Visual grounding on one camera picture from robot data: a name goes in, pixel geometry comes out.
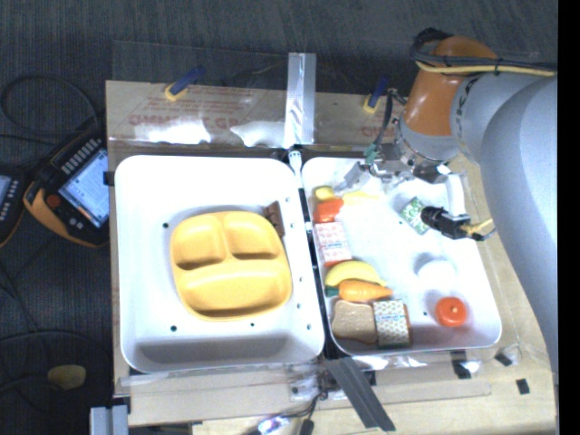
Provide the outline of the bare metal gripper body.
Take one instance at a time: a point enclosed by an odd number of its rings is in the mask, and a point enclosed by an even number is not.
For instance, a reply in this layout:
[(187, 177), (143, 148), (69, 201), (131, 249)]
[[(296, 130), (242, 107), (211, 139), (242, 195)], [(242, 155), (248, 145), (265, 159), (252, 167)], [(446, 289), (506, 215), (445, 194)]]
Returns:
[(372, 144), (370, 173), (383, 180), (420, 179), (430, 184), (442, 184), (449, 179), (443, 161), (427, 159), (405, 142)]

